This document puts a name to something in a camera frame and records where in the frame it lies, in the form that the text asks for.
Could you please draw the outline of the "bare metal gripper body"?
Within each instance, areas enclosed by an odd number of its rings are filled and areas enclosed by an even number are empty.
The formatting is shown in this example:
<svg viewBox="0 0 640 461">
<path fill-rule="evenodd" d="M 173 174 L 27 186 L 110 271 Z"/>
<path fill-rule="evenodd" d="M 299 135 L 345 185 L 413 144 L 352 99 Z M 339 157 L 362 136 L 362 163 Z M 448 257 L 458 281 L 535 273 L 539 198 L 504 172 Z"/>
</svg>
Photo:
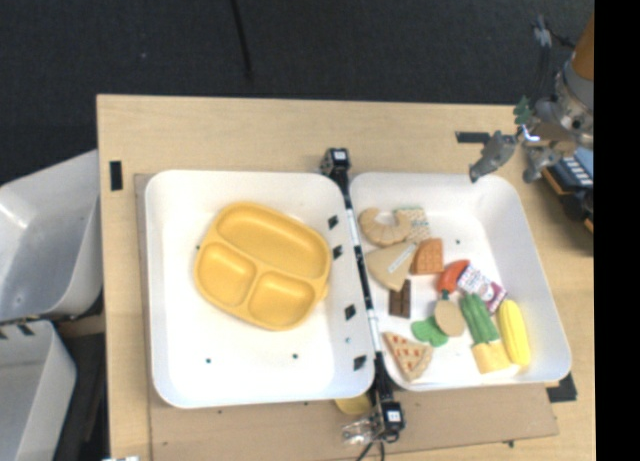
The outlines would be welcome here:
<svg viewBox="0 0 640 461">
<path fill-rule="evenodd" d="M 550 149 L 561 155 L 571 155 L 578 148 L 593 149 L 593 117 L 571 102 L 538 100 L 525 127 L 524 143 L 529 148 Z"/>
</svg>

